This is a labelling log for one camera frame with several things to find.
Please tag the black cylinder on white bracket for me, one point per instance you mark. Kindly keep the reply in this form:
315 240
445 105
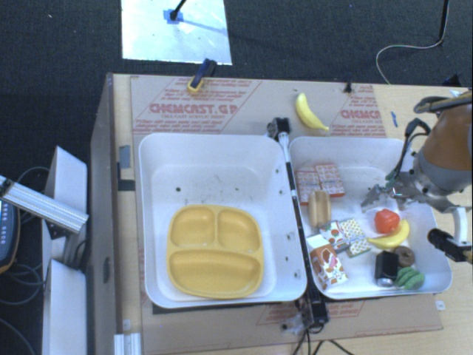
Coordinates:
449 244

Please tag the toy hot dog bun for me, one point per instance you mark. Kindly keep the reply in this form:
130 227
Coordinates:
319 207

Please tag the thin black and white rod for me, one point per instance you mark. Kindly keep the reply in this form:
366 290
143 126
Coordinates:
295 198

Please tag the red and white packet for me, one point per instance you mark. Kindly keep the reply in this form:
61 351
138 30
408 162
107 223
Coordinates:
332 235

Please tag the yellow divided plate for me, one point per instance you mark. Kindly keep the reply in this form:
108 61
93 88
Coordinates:
214 268

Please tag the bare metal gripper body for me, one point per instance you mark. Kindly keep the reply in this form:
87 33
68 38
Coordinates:
425 191

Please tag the brown doughnut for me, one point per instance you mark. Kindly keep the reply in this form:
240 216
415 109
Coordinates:
404 255

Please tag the green grapes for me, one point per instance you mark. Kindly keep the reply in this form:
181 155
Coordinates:
410 277

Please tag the brown cardboard board red print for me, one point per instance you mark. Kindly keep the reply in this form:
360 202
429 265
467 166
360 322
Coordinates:
221 105

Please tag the yellow banana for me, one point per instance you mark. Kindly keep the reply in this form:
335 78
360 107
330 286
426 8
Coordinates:
397 237
308 114

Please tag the black can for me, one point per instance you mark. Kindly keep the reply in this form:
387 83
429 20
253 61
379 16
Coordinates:
386 266

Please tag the white plastic tray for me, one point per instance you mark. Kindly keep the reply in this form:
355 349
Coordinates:
221 168
369 161

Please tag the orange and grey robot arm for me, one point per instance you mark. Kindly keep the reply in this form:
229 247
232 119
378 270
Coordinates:
449 142

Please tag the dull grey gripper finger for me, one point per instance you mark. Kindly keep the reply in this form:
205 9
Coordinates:
403 202
375 197

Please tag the orange patterned white packet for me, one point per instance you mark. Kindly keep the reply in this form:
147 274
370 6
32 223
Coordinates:
356 237

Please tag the orange patterned carton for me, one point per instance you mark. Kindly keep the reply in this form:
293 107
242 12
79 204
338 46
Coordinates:
306 185
330 179

